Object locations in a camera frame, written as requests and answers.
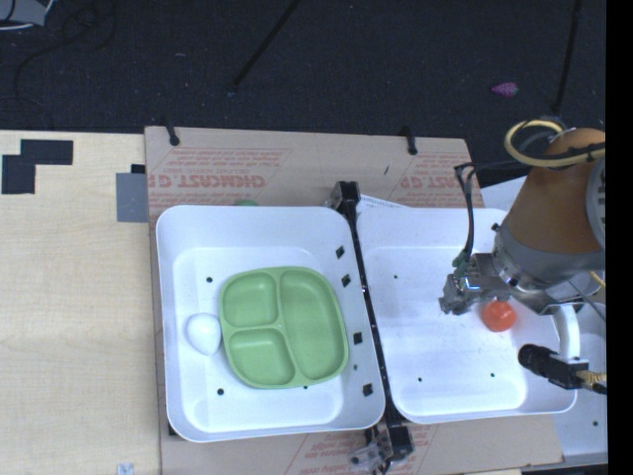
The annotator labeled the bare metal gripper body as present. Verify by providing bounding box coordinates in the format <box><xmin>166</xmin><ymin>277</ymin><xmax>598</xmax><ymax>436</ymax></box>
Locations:
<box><xmin>464</xmin><ymin>252</ymin><xmax>594</xmax><ymax>317</ymax></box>

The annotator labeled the orange round toy fruit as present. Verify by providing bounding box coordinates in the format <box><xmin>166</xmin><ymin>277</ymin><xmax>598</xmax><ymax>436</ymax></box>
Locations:
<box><xmin>480</xmin><ymin>300</ymin><xmax>518</xmax><ymax>334</ymax></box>

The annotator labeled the white plastic tray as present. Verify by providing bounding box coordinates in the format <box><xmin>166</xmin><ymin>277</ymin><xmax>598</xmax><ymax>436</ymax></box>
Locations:
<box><xmin>155</xmin><ymin>204</ymin><xmax>387</xmax><ymax>444</ymax></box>
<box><xmin>355</xmin><ymin>207</ymin><xmax>580</xmax><ymax>426</ymax></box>

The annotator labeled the white printed paper sheet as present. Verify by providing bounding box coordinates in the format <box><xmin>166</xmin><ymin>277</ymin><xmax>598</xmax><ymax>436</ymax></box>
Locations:
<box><xmin>359</xmin><ymin>194</ymin><xmax>412</xmax><ymax>213</ymax></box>

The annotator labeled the green divided plate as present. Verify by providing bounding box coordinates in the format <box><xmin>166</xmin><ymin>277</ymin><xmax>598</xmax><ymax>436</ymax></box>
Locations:
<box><xmin>218</xmin><ymin>265</ymin><xmax>350</xmax><ymax>391</ymax></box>

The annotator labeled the brown cardboard board red print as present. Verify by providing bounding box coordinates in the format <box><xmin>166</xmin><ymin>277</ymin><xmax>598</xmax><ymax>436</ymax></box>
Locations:
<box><xmin>142</xmin><ymin>125</ymin><xmax>566</xmax><ymax>475</ymax></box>

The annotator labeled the white egg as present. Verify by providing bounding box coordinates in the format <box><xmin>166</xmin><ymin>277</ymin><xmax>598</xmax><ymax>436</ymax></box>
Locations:
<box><xmin>185</xmin><ymin>312</ymin><xmax>224</xmax><ymax>357</ymax></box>

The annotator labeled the black cylinder on white bracket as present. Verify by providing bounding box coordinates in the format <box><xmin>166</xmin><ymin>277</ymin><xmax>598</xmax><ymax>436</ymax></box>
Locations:
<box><xmin>517</xmin><ymin>303</ymin><xmax>592</xmax><ymax>391</ymax></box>

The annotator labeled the black block with thin wires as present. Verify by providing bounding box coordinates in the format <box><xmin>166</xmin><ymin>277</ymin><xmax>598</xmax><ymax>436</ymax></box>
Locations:
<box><xmin>329</xmin><ymin>180</ymin><xmax>361</xmax><ymax>213</ymax></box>
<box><xmin>384</xmin><ymin>425</ymin><xmax>414</xmax><ymax>463</ymax></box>

